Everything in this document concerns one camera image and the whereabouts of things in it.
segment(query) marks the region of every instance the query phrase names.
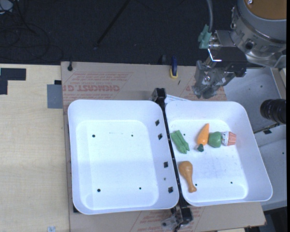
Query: toy pea pod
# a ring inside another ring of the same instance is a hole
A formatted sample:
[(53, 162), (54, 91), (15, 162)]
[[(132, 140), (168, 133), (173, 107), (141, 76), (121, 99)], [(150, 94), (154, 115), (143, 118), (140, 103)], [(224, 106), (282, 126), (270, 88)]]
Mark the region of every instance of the toy pea pod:
[(234, 145), (236, 142), (236, 134), (232, 133), (231, 131), (224, 131), (224, 132), (213, 132), (210, 133), (208, 136), (208, 145), (219, 148), (221, 145), (230, 146)]

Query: cardboard sheet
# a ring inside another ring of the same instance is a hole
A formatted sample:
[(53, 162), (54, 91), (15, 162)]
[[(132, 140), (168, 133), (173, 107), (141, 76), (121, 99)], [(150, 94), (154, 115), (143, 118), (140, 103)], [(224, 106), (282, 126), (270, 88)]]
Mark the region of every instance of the cardboard sheet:
[[(72, 232), (162, 232), (161, 221), (170, 210), (83, 215), (75, 212), (72, 201), (71, 154), (67, 109), (77, 99), (149, 100), (155, 88), (168, 95), (197, 101), (191, 89), (195, 84), (194, 66), (178, 66), (178, 78), (170, 77), (170, 66), (114, 63), (61, 63), (62, 95), (67, 157), (70, 228)], [(209, 100), (226, 101), (223, 88)], [(266, 223), (259, 202), (191, 207), (194, 220), (180, 231), (205, 232), (261, 226)]]

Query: brown toy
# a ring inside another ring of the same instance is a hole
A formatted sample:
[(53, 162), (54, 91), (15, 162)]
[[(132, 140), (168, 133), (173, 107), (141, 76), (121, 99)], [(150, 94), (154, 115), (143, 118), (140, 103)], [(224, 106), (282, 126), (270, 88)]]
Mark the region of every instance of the brown toy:
[(178, 166), (180, 174), (187, 180), (189, 192), (195, 192), (197, 189), (192, 182), (193, 167), (190, 161), (183, 161)]

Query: white tray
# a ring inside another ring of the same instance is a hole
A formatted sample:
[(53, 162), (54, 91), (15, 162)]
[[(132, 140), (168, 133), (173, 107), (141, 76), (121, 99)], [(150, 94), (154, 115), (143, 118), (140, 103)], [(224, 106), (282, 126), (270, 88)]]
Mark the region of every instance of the white tray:
[[(169, 130), (180, 130), (190, 151), (182, 154), (172, 141), (177, 165), (188, 160), (193, 165), (192, 180), (197, 191), (188, 192), (180, 175), (185, 200), (193, 206), (266, 201), (272, 185), (257, 146), (246, 110), (233, 101), (173, 101), (166, 106)], [(201, 128), (210, 124), (210, 132), (231, 131), (236, 144), (213, 148), (195, 148)]]
[(163, 113), (156, 103), (77, 100), (68, 119), (78, 211), (92, 215), (177, 204)]
[[(170, 132), (189, 143), (185, 155), (173, 145), (177, 164), (189, 160), (197, 191), (193, 206), (266, 201), (272, 186), (245, 109), (232, 101), (172, 101), (165, 109)], [(179, 191), (162, 109), (153, 101), (77, 100), (68, 108), (72, 198), (87, 215), (169, 209)], [(236, 145), (194, 149), (205, 123), (210, 132), (232, 131)]]

